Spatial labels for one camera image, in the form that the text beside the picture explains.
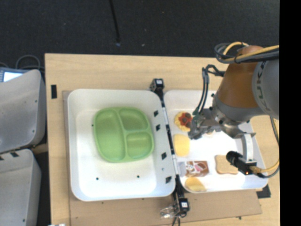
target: dark background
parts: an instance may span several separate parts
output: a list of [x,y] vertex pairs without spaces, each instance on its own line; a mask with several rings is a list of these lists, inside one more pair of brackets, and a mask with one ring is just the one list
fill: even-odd
[[[0,0],[0,62],[45,53],[214,57],[214,46],[279,44],[280,0]],[[50,223],[48,156],[38,225]]]

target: wooden table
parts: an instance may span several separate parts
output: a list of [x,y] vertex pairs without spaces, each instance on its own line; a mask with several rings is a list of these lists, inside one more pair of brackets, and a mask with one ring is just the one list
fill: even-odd
[[[159,210],[172,202],[164,198],[82,202],[69,190],[65,146],[63,91],[75,89],[148,89],[154,78],[162,78],[165,91],[201,90],[201,70],[214,64],[227,65],[214,58],[108,56],[45,54],[50,202],[52,224],[96,225],[170,225],[160,219]],[[220,77],[210,76],[210,90],[217,90]],[[268,116],[251,120],[256,139],[267,166],[278,157],[278,146]],[[186,194],[191,210],[181,220],[185,226],[280,225],[279,173],[269,180],[271,198],[259,199],[255,190],[206,194]]]

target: green plate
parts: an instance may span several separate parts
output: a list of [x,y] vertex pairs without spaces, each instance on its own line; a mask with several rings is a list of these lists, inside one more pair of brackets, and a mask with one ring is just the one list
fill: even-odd
[[107,161],[141,160],[154,149],[150,122],[136,108],[102,109],[96,113],[93,127],[98,152]]

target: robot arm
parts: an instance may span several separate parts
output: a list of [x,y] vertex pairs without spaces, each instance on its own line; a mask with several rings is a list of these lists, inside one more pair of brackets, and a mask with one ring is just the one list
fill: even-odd
[[[237,45],[242,47],[238,53],[227,55]],[[256,167],[250,140],[254,133],[247,134],[238,126],[263,114],[279,120],[279,46],[262,48],[235,42],[218,45],[215,52],[218,61],[229,63],[229,66],[225,73],[218,71],[214,65],[203,69],[203,94],[193,113],[188,135],[191,139],[198,139],[215,130],[223,131],[232,138],[241,138],[243,155],[229,152],[227,160],[246,175],[260,175],[264,171]],[[214,68],[215,75],[223,76],[223,80],[212,106],[204,109],[210,68]]]

